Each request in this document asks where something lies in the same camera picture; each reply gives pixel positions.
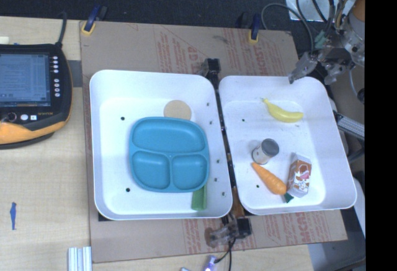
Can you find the tan round biscuit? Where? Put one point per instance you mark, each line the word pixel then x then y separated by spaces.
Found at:
pixel 176 108

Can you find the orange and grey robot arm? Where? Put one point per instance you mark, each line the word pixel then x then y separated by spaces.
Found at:
pixel 359 7

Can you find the brown cardboard board, red print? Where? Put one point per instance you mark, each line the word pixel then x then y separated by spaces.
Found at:
pixel 130 46

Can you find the yellow banana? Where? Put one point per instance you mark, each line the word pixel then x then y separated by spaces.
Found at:
pixel 283 114

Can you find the white plastic tray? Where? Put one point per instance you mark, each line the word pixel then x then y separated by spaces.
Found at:
pixel 111 139
pixel 325 139

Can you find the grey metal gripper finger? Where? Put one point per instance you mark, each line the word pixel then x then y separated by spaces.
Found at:
pixel 334 72
pixel 302 67

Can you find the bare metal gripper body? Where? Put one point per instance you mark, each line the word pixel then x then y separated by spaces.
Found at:
pixel 339 55

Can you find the green toy vegetable stick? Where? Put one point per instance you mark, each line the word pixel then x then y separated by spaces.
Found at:
pixel 199 200

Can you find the blue divided plate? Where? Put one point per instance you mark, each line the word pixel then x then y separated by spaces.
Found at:
pixel 169 155

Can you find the orange carrot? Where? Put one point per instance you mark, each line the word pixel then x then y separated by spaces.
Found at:
pixel 270 180

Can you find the small silver can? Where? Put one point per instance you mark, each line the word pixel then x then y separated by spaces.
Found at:
pixel 265 152

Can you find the thin black and white rod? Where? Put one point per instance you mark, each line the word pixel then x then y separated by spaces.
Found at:
pixel 224 133

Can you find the brown and white carton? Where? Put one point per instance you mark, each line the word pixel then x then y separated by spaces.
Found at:
pixel 299 176

